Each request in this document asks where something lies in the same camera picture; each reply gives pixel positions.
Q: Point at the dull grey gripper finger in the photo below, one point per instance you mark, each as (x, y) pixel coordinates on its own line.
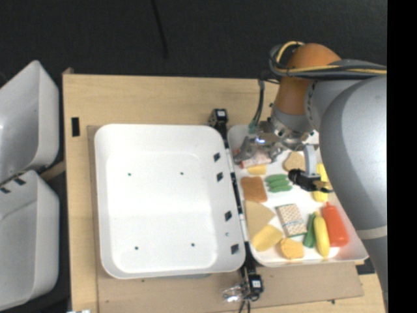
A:
(241, 152)
(276, 153)

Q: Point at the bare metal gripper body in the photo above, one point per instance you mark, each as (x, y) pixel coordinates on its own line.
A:
(272, 139)

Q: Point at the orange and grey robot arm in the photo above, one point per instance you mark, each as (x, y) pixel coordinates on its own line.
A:
(352, 135)

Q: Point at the red and white packet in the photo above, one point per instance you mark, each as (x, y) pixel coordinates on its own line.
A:
(259, 160)

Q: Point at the tan bread slice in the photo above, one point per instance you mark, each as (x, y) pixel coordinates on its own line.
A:
(294, 161)

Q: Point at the small yellow cheese slice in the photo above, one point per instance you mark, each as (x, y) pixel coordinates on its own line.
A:
(257, 169)

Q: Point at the green pea pods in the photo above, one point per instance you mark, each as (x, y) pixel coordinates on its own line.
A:
(278, 183)

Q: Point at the orange-brown toast slice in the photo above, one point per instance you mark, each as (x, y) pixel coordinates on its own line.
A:
(254, 189)

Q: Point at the white plastic tray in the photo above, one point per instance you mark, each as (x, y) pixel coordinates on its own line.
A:
(163, 207)
(294, 197)

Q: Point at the yellow corn cob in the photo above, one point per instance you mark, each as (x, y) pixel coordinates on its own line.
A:
(322, 196)

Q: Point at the tan triangular slice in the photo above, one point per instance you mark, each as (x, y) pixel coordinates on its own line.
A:
(257, 217)

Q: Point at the white checkered carton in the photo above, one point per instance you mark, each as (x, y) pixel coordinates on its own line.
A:
(291, 220)

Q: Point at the yellow cheese wedge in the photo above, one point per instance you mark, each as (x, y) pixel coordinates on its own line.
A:
(267, 238)

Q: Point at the green cucumber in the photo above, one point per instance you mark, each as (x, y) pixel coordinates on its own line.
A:
(309, 235)

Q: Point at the orange-red sauce bottle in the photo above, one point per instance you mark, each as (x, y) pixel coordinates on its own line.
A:
(335, 227)

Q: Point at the yellow banana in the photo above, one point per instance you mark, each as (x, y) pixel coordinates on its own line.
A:
(322, 236)

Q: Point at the orange round biscuit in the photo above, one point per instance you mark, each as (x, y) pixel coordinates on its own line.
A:
(291, 249)

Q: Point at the pale wood board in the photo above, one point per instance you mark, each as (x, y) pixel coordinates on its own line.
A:
(146, 99)

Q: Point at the black cylinder on white bracket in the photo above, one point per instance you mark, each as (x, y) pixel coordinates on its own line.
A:
(304, 178)

